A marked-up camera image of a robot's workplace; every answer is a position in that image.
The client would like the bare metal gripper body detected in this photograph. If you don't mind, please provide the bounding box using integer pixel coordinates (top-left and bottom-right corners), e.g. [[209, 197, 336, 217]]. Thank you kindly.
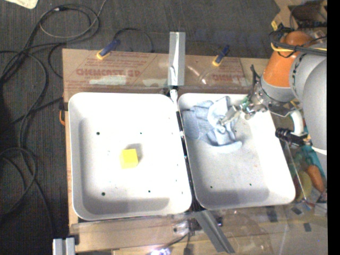
[[240, 88, 269, 120]]

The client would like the light blue cloth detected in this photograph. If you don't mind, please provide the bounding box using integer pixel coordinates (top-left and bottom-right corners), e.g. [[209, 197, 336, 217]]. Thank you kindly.
[[181, 96, 244, 154]]

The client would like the white plastic tray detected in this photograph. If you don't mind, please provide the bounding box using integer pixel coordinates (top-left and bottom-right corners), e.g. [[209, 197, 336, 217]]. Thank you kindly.
[[67, 91, 193, 222], [177, 92, 296, 211]]

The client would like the orange carrot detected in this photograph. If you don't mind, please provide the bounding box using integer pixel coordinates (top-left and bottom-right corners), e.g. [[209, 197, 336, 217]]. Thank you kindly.
[[306, 164, 326, 194]]

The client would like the yellow cube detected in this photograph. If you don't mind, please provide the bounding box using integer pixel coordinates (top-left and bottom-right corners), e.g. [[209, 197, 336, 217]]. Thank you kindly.
[[119, 148, 140, 169]]

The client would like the brown cardboard board red print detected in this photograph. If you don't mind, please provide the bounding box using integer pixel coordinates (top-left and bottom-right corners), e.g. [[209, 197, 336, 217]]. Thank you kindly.
[[61, 48, 271, 252]]

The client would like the black cylinder on white bracket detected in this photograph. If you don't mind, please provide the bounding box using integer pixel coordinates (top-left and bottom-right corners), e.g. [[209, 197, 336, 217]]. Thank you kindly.
[[275, 109, 311, 146]]

